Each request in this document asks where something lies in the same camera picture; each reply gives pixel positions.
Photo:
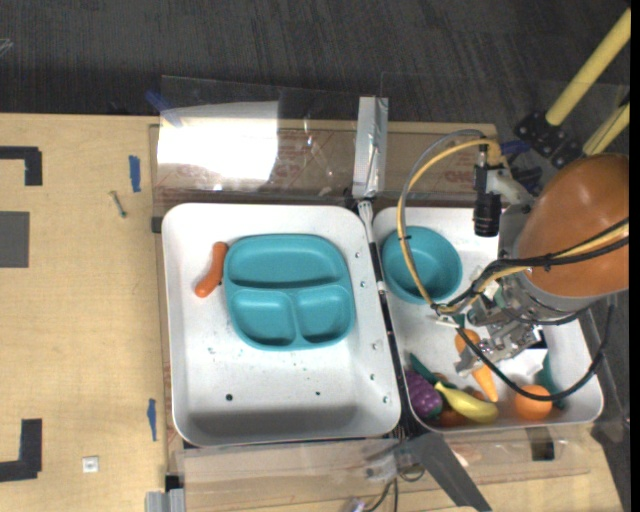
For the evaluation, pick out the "blue divided plate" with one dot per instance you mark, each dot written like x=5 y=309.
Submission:
x=287 y=290

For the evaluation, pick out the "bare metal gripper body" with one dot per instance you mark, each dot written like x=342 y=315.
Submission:
x=505 y=310

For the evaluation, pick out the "small green-tipped screw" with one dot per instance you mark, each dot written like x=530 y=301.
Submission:
x=118 y=204

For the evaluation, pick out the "blue bowl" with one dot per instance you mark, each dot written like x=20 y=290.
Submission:
x=430 y=265

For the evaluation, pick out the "white plastic tray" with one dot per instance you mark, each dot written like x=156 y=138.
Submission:
x=440 y=340
x=280 y=390

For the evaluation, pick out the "black cylinder on white bracket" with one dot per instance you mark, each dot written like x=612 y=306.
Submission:
x=487 y=215

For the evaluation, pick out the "purple grapes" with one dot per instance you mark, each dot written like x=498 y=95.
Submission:
x=424 y=397

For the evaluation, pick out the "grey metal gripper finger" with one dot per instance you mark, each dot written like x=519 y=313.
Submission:
x=500 y=350
x=466 y=362

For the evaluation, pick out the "yellow banana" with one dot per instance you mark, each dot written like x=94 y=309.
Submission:
x=467 y=404

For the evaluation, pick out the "small white square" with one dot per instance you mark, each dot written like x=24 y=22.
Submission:
x=90 y=464

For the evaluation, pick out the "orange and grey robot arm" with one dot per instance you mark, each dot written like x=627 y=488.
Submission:
x=575 y=225

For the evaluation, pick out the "teal plastic bottle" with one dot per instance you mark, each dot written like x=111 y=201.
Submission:
x=549 y=377

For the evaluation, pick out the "orange sausage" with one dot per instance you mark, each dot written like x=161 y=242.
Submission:
x=214 y=272

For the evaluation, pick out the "dark green leaf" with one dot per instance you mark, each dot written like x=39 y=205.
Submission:
x=421 y=369

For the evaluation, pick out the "red tomato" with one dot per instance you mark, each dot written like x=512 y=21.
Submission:
x=451 y=418

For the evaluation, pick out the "orange fruit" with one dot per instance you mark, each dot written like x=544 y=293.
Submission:
x=532 y=404

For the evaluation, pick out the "orange carrot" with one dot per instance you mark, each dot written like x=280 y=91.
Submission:
x=487 y=382

